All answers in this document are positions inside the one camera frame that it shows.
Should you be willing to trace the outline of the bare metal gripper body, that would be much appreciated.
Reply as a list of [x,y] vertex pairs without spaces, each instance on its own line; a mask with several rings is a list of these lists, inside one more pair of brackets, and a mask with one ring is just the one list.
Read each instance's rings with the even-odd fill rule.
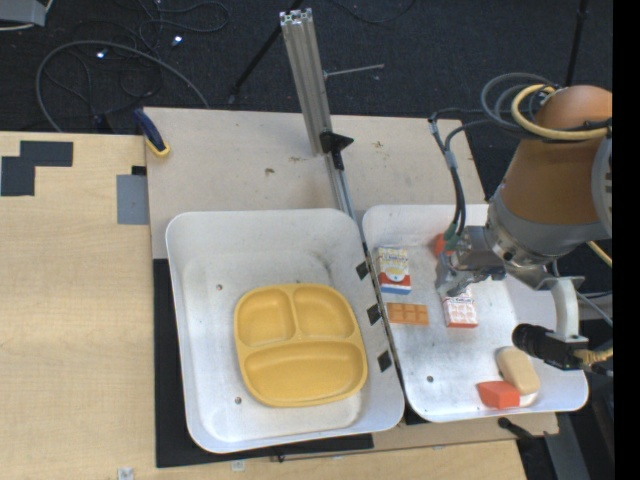
[[439,258],[448,258],[454,275],[473,273],[475,282],[502,279],[508,268],[529,269],[550,263],[550,256],[525,246],[501,227],[469,225],[439,236]]

